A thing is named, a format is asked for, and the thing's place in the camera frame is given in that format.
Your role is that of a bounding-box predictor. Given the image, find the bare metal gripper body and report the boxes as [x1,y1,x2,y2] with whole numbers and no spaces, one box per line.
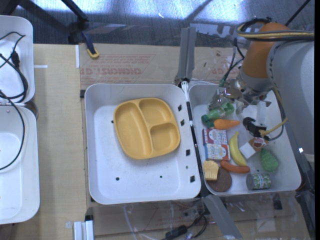
[223,78,273,108]

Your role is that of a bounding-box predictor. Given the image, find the green bottle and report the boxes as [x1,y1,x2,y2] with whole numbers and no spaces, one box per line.
[201,102,235,123]

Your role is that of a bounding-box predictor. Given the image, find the orange carrot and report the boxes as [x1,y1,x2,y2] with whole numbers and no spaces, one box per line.
[205,118,241,131]

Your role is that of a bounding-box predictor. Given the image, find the thin black and white rod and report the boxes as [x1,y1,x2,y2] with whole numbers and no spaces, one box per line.
[181,80,204,197]

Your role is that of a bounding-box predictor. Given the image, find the red and white carton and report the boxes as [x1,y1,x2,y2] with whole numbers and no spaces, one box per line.
[204,143,231,162]
[201,128,229,146]

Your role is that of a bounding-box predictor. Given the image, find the white and brown carton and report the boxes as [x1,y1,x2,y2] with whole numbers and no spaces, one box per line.
[239,137,270,160]

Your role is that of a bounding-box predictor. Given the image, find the yellow banana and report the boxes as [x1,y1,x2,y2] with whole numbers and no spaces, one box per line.
[228,130,248,167]

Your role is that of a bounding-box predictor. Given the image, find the green grapes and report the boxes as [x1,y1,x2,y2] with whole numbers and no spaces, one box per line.
[259,148,279,173]

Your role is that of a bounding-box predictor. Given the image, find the orange sausage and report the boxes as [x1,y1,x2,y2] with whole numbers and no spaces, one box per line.
[219,159,251,174]

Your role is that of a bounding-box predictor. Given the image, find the yellow french fries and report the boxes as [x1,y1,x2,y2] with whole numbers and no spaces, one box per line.
[202,160,220,181]

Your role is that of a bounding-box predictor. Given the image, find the white plastic tray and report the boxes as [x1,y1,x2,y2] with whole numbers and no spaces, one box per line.
[84,83,202,206]
[0,105,41,225]
[0,15,35,105]
[187,83,303,197]

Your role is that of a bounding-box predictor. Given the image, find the green can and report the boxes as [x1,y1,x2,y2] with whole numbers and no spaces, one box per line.
[245,172,272,191]

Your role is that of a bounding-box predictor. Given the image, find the brown biscuit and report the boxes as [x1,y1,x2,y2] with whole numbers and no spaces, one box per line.
[207,167,233,193]

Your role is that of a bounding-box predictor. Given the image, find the yellow divided plate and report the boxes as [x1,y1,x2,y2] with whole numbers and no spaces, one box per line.
[113,97,181,160]

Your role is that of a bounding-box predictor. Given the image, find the brown cardboard board red print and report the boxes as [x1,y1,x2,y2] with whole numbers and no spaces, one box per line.
[78,42,305,236]

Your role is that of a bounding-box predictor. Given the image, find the black chair base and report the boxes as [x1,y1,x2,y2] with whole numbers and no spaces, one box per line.
[0,0,90,45]

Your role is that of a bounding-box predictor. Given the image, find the black cylinder on white bracket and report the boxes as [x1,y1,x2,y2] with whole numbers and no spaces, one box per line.
[242,100,268,138]

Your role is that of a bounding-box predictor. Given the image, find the black block with thin wires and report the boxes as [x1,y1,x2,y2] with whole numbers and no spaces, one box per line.
[174,76,193,88]

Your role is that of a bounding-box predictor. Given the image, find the black cable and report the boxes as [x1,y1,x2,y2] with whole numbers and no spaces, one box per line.
[0,31,30,104]
[0,90,26,172]

